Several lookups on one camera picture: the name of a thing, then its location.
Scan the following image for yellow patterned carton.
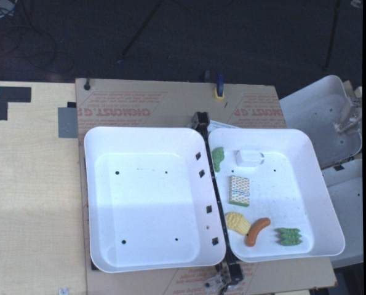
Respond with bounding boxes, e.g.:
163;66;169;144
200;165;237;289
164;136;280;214
228;175;251;208

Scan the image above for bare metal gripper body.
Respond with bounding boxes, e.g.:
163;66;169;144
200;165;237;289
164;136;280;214
333;98;363;135

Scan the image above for brown cardboard board red print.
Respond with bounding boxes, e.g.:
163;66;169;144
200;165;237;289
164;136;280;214
74;77;338;295

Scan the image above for yellow corn cob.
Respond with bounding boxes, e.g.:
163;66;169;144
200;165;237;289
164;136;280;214
225;211;252;237

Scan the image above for thin black rod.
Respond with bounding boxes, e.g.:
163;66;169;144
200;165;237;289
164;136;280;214
198;124;239;267

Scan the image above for black block with thin wires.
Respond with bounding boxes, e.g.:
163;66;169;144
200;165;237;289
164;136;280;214
190;111;210;131
225;262;245;286

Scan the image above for green broccoli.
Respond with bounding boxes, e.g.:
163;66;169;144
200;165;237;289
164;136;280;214
211;146;226;173

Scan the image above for green pea pods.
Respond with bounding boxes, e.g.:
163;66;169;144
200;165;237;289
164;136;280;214
274;227;304;247

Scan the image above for orange sausage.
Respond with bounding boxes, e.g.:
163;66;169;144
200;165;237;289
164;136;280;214
244;216;272;248

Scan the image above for white plastic tray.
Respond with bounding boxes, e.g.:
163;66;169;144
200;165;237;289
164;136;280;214
84;126;227;273
207;128;346;263

